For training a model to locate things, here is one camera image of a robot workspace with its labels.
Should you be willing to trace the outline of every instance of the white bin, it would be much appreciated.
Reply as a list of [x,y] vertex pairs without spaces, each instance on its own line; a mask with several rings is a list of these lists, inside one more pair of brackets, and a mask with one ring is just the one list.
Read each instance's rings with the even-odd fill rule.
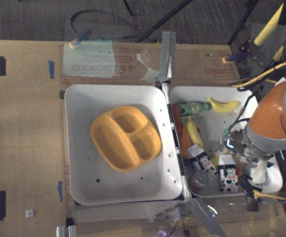
[[[233,112],[221,114],[213,110],[197,116],[206,151],[217,142],[238,116],[251,92],[239,92],[230,87],[179,86],[170,93],[171,104],[207,101],[207,97],[221,102],[239,100]],[[158,130],[162,139],[160,154],[136,170],[121,173],[113,170],[103,159],[90,137],[91,122],[103,113],[122,105],[139,108]],[[182,193],[182,179],[170,127],[164,94],[153,86],[83,85],[69,87],[65,93],[68,129],[70,187],[75,201],[83,205],[117,202],[172,200]],[[251,117],[257,107],[252,99],[242,118]],[[243,128],[239,123],[235,129]],[[278,166],[271,167],[269,187],[279,190],[282,178]],[[238,196],[242,192],[223,194],[218,178],[201,191],[201,197]]]

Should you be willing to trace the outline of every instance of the yellow cable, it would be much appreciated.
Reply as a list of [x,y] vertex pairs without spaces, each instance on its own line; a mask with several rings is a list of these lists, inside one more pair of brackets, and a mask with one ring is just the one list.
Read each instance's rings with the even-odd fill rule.
[[275,81],[275,80],[271,80],[271,79],[265,79],[265,81],[267,81],[267,82],[271,82],[271,83],[274,83],[274,84],[276,84],[276,83],[277,83],[277,81]]
[[280,197],[280,196],[276,196],[276,195],[272,195],[272,194],[263,194],[257,190],[253,190],[253,196],[255,198],[267,197],[267,198],[275,198],[278,200],[286,200],[286,197]]
[[252,84],[252,83],[254,83],[254,82],[260,80],[261,78],[265,77],[266,75],[272,73],[274,70],[278,70],[278,69],[280,69],[280,68],[282,68],[282,67],[284,67],[284,66],[286,66],[286,62],[283,62],[283,63],[281,63],[281,64],[279,64],[279,65],[277,65],[277,66],[274,66],[273,68],[267,70],[266,72],[260,74],[259,76],[257,76],[257,77],[255,77],[255,78],[251,79],[251,80],[248,81],[248,82],[245,82],[245,83],[242,83],[242,84],[236,84],[236,85],[233,85],[233,87],[235,87],[235,88],[241,88],[241,87],[245,87],[245,86],[247,86],[247,85],[250,85],[250,84]]

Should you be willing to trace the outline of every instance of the green bottle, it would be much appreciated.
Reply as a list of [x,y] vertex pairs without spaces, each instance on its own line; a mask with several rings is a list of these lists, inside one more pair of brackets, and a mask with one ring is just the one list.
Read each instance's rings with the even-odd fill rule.
[[180,116],[196,115],[202,111],[208,111],[212,109],[212,105],[209,102],[189,102],[178,104]]

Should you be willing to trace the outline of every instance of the small white cube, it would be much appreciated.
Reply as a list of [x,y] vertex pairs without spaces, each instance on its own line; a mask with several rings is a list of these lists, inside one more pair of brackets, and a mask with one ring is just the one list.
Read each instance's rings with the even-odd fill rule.
[[26,210],[25,211],[26,218],[33,218],[34,217],[34,210]]

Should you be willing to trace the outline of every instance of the cow print carton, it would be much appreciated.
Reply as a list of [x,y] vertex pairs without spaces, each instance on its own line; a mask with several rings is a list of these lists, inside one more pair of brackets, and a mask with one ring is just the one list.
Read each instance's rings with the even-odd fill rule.
[[207,153],[197,144],[188,148],[189,161],[197,170],[203,169],[208,172],[211,178],[217,176],[217,171],[209,159]]
[[220,159],[218,161],[218,173],[220,177],[221,192],[238,191],[236,164],[231,155],[220,155]]

